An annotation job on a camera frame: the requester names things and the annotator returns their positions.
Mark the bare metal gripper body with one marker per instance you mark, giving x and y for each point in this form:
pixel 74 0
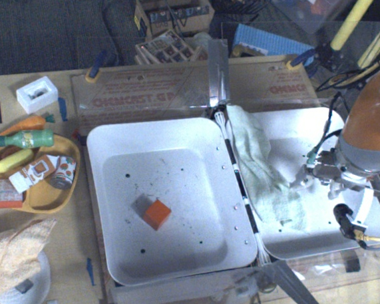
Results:
pixel 328 166

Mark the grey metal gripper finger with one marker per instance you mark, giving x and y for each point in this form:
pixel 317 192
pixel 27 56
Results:
pixel 336 191
pixel 301 177

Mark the pale green cloth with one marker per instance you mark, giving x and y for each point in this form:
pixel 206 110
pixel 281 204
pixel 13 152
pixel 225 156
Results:
pixel 254 162

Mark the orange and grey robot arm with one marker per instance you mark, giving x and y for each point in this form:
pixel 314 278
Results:
pixel 368 124

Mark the white plastic tray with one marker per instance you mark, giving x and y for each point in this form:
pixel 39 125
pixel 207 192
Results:
pixel 320 222
pixel 177 156

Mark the thin black and white rod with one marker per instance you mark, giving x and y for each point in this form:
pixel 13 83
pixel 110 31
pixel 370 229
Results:
pixel 234 163

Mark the blue corrugated sheet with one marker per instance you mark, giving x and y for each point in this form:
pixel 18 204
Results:
pixel 266 42

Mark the orange cube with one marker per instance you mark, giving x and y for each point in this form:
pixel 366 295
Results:
pixel 156 214

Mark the yellow foam tube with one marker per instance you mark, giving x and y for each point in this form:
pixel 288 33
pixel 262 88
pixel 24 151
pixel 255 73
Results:
pixel 356 8

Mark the wooden compartment box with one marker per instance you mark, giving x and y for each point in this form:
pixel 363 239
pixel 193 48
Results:
pixel 163 48

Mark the brown cardboard box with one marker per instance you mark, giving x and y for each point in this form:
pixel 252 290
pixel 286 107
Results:
pixel 192 0

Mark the white and orange can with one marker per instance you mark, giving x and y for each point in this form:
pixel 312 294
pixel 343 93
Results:
pixel 64 173

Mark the yellow divided plate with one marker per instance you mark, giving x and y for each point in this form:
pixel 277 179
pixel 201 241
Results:
pixel 47 198

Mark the white and brown carton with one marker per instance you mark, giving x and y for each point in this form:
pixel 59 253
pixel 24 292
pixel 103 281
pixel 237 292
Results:
pixel 31 173

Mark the white foam box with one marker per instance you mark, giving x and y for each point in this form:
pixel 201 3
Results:
pixel 37 96

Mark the orange carrot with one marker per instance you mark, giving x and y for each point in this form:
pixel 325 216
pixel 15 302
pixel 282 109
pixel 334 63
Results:
pixel 28 124

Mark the green bottle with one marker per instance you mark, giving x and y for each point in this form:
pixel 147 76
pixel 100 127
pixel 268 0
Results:
pixel 25 139

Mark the yellow banana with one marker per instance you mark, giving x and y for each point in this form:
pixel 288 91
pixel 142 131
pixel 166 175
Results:
pixel 12 161

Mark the white bowl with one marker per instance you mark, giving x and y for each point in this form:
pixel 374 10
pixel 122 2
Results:
pixel 33 296

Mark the orange and white packet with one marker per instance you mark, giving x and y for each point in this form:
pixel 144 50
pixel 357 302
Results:
pixel 8 195

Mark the brown sausage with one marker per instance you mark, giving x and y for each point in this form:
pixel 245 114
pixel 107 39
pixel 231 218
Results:
pixel 9 152

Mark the peach towel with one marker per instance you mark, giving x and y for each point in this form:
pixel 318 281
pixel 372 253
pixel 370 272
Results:
pixel 8 245

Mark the black cylinder on white bracket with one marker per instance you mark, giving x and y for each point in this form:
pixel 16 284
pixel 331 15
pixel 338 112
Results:
pixel 344 215

